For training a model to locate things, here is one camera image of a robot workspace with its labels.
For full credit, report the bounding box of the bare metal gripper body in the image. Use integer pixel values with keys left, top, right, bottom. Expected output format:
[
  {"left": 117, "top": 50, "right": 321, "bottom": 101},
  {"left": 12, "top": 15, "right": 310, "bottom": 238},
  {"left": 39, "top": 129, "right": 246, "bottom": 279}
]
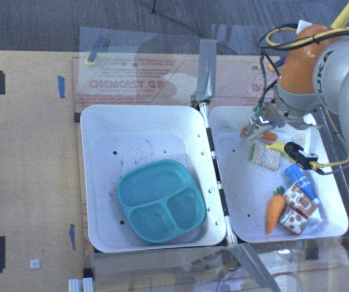
[{"left": 248, "top": 99, "right": 316, "bottom": 134}]

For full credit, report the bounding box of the orange toy sausage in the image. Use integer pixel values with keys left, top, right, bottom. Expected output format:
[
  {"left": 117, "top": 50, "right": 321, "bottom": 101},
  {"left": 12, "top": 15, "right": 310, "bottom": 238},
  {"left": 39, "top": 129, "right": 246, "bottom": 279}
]
[{"left": 242, "top": 127, "right": 278, "bottom": 142}]

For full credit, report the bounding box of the yellow banana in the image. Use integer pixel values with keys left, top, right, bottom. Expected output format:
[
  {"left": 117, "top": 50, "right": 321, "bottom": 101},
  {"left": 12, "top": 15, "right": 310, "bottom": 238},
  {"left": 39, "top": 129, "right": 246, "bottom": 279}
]
[{"left": 265, "top": 141, "right": 289, "bottom": 157}]

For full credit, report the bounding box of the green and orange patterned packet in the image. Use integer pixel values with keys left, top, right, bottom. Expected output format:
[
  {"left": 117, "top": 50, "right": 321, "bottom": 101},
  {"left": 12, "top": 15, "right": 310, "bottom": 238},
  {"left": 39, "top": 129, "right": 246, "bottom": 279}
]
[{"left": 249, "top": 143, "right": 282, "bottom": 171}]

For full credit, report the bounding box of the white plastic tray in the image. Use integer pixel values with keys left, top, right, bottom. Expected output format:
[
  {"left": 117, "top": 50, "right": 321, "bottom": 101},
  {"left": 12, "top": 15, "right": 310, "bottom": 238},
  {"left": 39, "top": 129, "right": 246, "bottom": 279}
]
[
  {"left": 79, "top": 104, "right": 228, "bottom": 254},
  {"left": 208, "top": 105, "right": 349, "bottom": 244}
]

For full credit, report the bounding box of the blue bottle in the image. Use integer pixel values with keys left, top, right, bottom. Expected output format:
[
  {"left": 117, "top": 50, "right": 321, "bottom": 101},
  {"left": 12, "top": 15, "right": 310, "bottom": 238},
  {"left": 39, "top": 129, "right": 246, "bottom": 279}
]
[{"left": 284, "top": 163, "right": 321, "bottom": 206}]

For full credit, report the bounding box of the white and brown carton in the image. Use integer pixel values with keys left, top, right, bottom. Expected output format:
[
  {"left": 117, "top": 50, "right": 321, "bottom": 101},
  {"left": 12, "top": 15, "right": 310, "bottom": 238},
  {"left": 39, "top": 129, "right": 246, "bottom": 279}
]
[{"left": 283, "top": 183, "right": 319, "bottom": 219}]

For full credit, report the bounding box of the orange carrot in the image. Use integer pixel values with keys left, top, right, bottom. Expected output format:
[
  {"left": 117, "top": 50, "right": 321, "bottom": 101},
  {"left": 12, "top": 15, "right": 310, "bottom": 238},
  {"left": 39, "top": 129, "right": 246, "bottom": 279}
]
[{"left": 265, "top": 186, "right": 287, "bottom": 235}]

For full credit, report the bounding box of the white carton with red fruit print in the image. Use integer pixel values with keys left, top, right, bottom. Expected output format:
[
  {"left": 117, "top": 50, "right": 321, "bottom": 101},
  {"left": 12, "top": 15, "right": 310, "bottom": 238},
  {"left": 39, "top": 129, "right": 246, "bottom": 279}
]
[{"left": 278, "top": 206, "right": 309, "bottom": 235}]

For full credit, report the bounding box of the teal divided plate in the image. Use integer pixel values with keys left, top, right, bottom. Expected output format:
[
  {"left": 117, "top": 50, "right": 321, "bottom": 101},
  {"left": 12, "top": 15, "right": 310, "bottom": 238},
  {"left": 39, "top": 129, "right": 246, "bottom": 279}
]
[{"left": 116, "top": 159, "right": 208, "bottom": 245}]

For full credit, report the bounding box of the brown cardboard board red print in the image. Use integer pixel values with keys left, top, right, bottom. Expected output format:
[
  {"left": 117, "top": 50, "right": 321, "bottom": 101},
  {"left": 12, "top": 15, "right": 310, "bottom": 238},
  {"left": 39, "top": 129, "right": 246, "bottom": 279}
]
[{"left": 72, "top": 55, "right": 349, "bottom": 274}]

